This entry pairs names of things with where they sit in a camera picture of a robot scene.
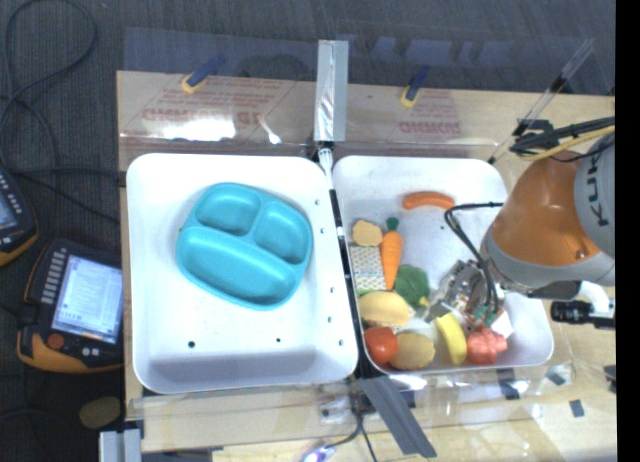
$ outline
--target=gray floor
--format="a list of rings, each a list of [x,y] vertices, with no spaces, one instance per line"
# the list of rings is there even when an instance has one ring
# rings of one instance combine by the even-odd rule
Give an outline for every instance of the gray floor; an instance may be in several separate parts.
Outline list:
[[[0,0],[0,23],[7,23],[11,12],[26,1]],[[352,82],[403,85],[420,65],[428,64],[431,72],[425,85],[429,87],[540,93],[575,51],[591,41],[592,54],[564,92],[615,90],[616,0],[72,1],[82,5],[97,25],[91,53],[70,72],[19,96],[46,118],[64,164],[115,170],[115,72],[189,70],[190,63],[182,58],[185,48],[167,44],[166,35],[175,32],[310,44],[346,39],[352,44]],[[141,33],[148,36],[146,41],[139,38]],[[21,11],[6,33],[0,55],[4,66],[0,96],[64,66],[90,36],[90,24],[62,2],[36,2]],[[286,60],[275,62],[275,71],[259,64],[253,62],[252,73],[313,76],[313,66],[300,67],[300,62],[296,66]],[[47,140],[32,112],[15,105],[7,112],[0,135],[7,165],[51,166]],[[67,195],[35,183],[34,178],[55,184]],[[0,303],[12,309],[21,303],[29,270],[51,239],[66,237],[110,252],[120,250],[119,225],[114,220],[118,189],[112,179],[73,173],[54,182],[44,174],[20,178],[20,183],[36,210],[40,238],[33,249],[0,269]],[[0,415],[0,460],[97,460],[97,432],[80,425],[78,410],[93,398],[121,393],[120,375],[68,377],[28,369],[23,381],[15,335],[16,319],[0,311],[0,411],[22,407],[26,399],[30,407],[55,414],[65,425],[37,415],[29,416],[29,422],[25,416],[10,417],[5,412]]]

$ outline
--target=yellow cable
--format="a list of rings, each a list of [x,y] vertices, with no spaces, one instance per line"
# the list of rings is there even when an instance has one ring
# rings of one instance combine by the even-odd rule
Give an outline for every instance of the yellow cable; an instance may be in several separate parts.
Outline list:
[[[591,140],[593,138],[597,138],[597,137],[601,137],[603,135],[608,135],[609,133],[613,133],[615,131],[616,127],[614,126],[607,126],[605,128],[600,128],[599,130],[595,130],[595,131],[591,131],[589,133],[587,133],[586,135],[582,135],[580,137],[576,137],[573,138],[571,140],[568,140],[567,142],[564,142],[563,144],[559,144],[556,147],[553,147],[547,151],[544,151],[542,153],[536,153],[536,154],[526,154],[526,155],[519,155],[520,158],[522,160],[528,161],[528,162],[532,162],[535,160],[542,160],[543,158],[547,158],[549,156],[553,156],[554,154],[559,153],[560,151],[564,151],[565,149],[568,149],[569,147],[575,146],[577,144],[581,144],[582,142],[585,142],[587,140]]]

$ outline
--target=blue bowl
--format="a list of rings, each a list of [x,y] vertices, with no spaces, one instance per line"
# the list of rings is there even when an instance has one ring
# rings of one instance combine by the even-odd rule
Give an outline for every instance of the blue bowl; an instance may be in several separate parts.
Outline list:
[[[313,234],[283,200],[239,183],[208,188],[180,230],[176,257],[191,281],[225,300],[274,309],[298,289]]]

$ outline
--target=black electronic device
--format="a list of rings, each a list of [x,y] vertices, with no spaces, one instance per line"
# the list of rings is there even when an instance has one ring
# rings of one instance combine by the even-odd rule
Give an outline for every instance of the black electronic device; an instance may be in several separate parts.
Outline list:
[[[120,257],[58,239],[40,254],[24,295],[18,357],[58,373],[115,369],[123,361]]]
[[[0,266],[26,251],[37,237],[31,205],[11,173],[0,165]]]

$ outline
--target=orange button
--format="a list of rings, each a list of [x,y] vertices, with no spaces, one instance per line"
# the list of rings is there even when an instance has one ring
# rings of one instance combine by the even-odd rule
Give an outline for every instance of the orange button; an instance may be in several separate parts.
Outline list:
[[[47,338],[47,346],[53,350],[60,350],[64,346],[64,338],[62,334],[54,332],[53,334],[49,334]]]

